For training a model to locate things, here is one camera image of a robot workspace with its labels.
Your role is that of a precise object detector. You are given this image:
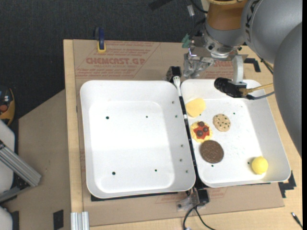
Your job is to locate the white plastic tray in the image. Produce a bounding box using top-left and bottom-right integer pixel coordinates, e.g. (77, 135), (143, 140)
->
(179, 78), (292, 189)
(79, 80), (196, 199)

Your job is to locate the yellow lemon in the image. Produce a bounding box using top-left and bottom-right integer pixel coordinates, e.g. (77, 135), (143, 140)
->
(251, 156), (269, 175)

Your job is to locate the thin black and white rod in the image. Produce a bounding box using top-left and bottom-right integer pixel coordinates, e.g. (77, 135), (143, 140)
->
(173, 76), (200, 189)

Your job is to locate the round brown chocolate biscuit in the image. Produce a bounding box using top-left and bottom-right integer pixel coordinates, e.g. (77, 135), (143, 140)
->
(200, 139), (225, 164)

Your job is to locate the black cylinder on white bracket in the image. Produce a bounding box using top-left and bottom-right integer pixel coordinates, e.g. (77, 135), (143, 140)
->
(213, 55), (248, 99)

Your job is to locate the chocolate chip biscuit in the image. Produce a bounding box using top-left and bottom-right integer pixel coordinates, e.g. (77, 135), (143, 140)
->
(212, 114), (232, 133)

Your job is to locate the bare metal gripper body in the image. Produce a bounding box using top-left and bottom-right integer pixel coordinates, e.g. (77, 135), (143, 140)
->
(188, 35), (241, 63)

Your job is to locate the brown cardboard board, red print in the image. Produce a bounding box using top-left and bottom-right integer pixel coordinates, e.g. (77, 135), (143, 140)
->
(72, 39), (285, 227)

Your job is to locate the yellow pizza slice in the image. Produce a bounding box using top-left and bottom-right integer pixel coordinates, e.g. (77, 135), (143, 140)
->
(189, 121), (213, 143)

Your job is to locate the black block with thin wires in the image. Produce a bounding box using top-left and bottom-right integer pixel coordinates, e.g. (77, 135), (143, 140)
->
(165, 66), (182, 81)
(177, 187), (211, 212)

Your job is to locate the pale yellow potato slice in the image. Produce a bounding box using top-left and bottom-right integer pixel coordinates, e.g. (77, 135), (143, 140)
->
(185, 98), (207, 118)

